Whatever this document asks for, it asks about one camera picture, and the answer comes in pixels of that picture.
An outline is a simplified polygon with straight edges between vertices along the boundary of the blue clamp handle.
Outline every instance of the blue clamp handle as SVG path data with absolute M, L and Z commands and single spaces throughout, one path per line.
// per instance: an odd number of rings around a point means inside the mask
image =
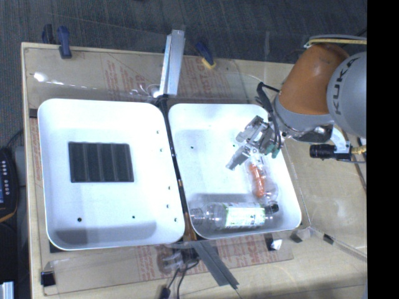
M 198 50 L 198 52 L 204 57 L 205 61 L 207 61 L 207 63 L 209 63 L 210 66 L 212 66 L 213 57 L 209 49 L 202 42 L 197 42 L 195 47 Z
M 60 26 L 57 29 L 57 37 L 58 41 L 61 43 L 59 47 L 60 55 L 62 59 L 70 59 L 72 57 L 72 53 L 70 53 L 69 49 L 69 31 L 66 26 Z

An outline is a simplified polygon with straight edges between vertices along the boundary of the white tray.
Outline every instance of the white tray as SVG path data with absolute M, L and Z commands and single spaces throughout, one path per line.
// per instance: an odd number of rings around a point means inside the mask
M 51 99 L 39 107 L 38 120 L 46 229 L 56 247 L 169 244 L 181 238 L 183 211 L 159 109 L 148 103 Z M 72 183 L 70 141 L 128 144 L 134 182 Z
M 256 202 L 244 166 L 226 167 L 239 145 L 236 136 L 259 115 L 267 112 L 252 104 L 176 104 L 169 120 L 189 210 L 208 202 Z M 272 159 L 271 177 L 279 189 L 279 211 L 271 224 L 260 229 L 208 231 L 194 229 L 206 239 L 235 237 L 295 229 L 301 221 L 298 200 L 282 153 Z

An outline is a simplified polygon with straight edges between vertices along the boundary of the plastic packaging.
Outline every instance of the plastic packaging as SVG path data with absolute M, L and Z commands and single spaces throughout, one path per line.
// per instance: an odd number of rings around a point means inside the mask
M 264 199 L 266 205 L 275 204 L 279 192 L 277 185 L 270 176 L 270 169 L 264 162 L 264 157 L 253 156 L 246 161 L 245 167 L 252 193 L 257 198 Z
M 278 205 L 263 206 L 257 202 L 210 202 L 190 210 L 193 225 L 207 229 L 247 229 L 263 226 L 272 220 Z

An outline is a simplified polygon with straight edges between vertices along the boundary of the gray carpet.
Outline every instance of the gray carpet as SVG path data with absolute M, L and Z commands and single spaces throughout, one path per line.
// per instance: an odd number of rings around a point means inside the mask
M 42 42 L 47 23 L 68 27 L 71 45 L 147 52 L 184 24 L 185 54 L 201 41 L 215 57 L 294 63 L 310 36 L 367 36 L 367 0 L 0 0 L 0 23 L 4 146 L 23 127 L 21 42 Z

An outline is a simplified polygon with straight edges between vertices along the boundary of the bottle label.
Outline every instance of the bottle label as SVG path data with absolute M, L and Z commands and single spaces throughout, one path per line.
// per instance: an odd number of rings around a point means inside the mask
M 261 226 L 266 221 L 263 207 L 255 202 L 225 202 L 226 227 L 228 229 Z

